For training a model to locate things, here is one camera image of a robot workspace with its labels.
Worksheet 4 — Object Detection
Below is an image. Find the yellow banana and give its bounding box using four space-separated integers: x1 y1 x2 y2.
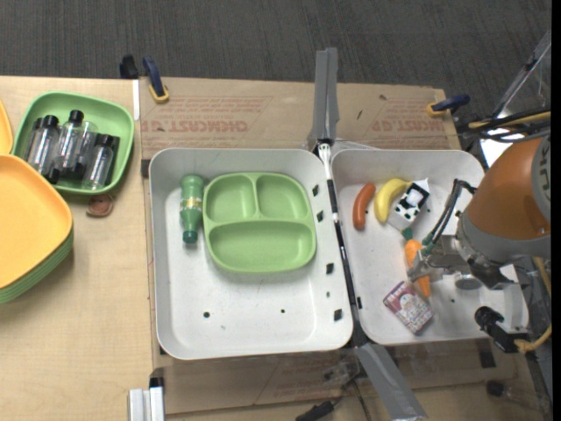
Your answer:
373 177 414 225

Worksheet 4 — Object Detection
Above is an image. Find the orange-red toy sausage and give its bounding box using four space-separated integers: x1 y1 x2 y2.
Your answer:
352 182 378 231

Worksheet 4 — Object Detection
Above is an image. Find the pink printed packet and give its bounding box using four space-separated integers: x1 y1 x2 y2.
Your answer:
382 280 437 336

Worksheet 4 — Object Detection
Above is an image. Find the black cylinder on white bracket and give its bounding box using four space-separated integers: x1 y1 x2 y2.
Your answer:
473 264 532 354

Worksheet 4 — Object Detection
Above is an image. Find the yellow square plate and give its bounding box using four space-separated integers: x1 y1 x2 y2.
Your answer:
0 153 75 289
0 98 15 155

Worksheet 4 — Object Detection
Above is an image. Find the brown cardboard board red print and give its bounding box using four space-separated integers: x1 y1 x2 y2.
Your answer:
138 75 519 416

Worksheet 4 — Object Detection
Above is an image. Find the green plastic bottle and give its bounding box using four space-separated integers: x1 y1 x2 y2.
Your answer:
180 173 208 245

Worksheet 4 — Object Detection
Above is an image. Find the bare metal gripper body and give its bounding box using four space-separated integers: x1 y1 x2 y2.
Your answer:
425 233 514 292

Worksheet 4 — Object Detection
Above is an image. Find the white plastic tray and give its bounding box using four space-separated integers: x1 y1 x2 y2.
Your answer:
147 147 355 361
329 148 532 347

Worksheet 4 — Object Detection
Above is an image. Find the green square plate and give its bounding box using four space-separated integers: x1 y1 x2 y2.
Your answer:
11 90 136 194
0 252 75 305

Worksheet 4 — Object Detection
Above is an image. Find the orange carrot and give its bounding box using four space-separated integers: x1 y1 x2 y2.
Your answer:
401 227 433 299

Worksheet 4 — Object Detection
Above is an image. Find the black and white milk carton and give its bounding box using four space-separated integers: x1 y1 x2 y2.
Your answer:
388 177 431 233

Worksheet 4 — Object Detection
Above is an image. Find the brown biscuit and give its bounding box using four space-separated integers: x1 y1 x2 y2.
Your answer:
85 193 115 218

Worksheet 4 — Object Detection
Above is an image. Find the green divided plate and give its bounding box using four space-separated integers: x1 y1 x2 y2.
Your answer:
202 171 318 275

